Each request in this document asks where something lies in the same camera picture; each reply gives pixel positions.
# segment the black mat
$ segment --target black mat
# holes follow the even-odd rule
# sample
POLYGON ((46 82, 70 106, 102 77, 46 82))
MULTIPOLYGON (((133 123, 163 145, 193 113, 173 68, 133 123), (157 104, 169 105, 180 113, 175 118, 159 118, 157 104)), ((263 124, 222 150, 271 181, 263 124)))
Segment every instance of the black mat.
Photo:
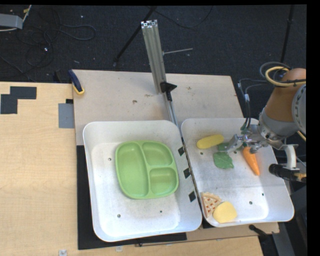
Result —
POLYGON ((118 242, 105 242, 97 237, 93 228, 89 180, 84 146, 76 147, 77 154, 77 221, 78 221, 78 249, 94 249, 123 245, 139 245, 159 242, 174 242, 187 240, 187 234, 174 233, 129 239, 118 242))

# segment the green leaf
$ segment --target green leaf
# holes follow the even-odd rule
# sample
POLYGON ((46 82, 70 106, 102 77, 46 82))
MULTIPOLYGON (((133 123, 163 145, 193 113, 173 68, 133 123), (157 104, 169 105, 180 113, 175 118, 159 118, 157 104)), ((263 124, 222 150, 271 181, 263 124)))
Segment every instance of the green leaf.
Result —
POLYGON ((216 167, 222 169, 234 168, 232 158, 227 152, 216 152, 213 154, 213 161, 216 167))

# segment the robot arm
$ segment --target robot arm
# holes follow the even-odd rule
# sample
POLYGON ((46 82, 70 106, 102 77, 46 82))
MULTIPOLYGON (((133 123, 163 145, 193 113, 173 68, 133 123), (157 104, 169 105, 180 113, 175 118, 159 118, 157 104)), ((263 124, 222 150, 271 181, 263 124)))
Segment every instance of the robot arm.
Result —
POLYGON ((276 66, 265 72, 265 78, 275 87, 272 94, 259 115, 258 124, 245 123, 241 135, 235 134, 229 141, 226 151, 246 143, 251 147, 250 152, 256 153, 259 148, 272 146, 277 150, 284 150, 287 156, 286 166, 272 164, 269 171, 286 180, 306 182, 301 176, 296 164, 296 144, 284 144, 282 141, 294 133, 306 130, 306 70, 294 68, 289 70, 283 66, 276 66), (280 81, 271 78, 270 73, 284 70, 280 81))

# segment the white tray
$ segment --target white tray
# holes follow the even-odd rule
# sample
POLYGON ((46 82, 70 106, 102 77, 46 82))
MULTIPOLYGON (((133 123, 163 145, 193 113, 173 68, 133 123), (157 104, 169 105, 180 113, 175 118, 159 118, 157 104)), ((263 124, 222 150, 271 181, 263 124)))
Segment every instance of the white tray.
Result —
MULTIPOLYGON (((197 148, 197 141, 206 136, 221 134, 224 142, 228 142, 234 134, 241 135, 240 127, 244 122, 244 118, 191 118, 181 126, 198 196, 201 192, 213 193, 222 201, 230 201, 237 211, 238 216, 228 223, 219 223, 212 215, 208 217, 207 222, 215 227, 286 222, 294 216, 284 180, 269 172, 269 166, 277 163, 270 146, 256 153, 260 176, 253 174, 240 151, 229 154, 233 169, 221 169, 213 161, 217 146, 197 148)), ((251 123, 257 124, 258 121, 253 119, 251 123)))
POLYGON ((83 129, 88 170, 93 229, 103 241, 116 242, 134 238, 189 232, 202 222, 192 177, 180 131, 167 120, 96 121, 83 129), (154 140, 166 144, 174 156, 179 186, 166 197, 131 199, 119 186, 115 152, 119 144, 133 140, 154 140))

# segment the wooden table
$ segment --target wooden table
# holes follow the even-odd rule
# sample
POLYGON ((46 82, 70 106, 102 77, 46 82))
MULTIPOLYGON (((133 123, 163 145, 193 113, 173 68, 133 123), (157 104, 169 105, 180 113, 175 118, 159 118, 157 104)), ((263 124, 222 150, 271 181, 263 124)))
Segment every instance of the wooden table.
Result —
MULTIPOLYGON (((200 227, 171 244, 78 250, 76 129, 60 128, 58 113, 74 98, 72 85, 0 82, 0 95, 11 87, 36 87, 36 99, 18 99, 16 114, 0 114, 1 255, 263 255, 257 234, 241 226, 200 227)), ((277 223, 256 226, 279 231, 277 223)))

